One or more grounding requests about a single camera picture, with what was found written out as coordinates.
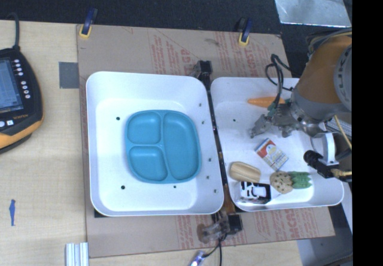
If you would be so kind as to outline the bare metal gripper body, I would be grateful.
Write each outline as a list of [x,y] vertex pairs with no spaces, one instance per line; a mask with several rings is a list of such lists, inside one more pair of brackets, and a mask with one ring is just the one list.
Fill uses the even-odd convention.
[[283,125],[291,125],[310,137],[326,132],[323,121],[313,119],[295,106],[279,105],[271,118],[272,126],[276,126],[278,129]]

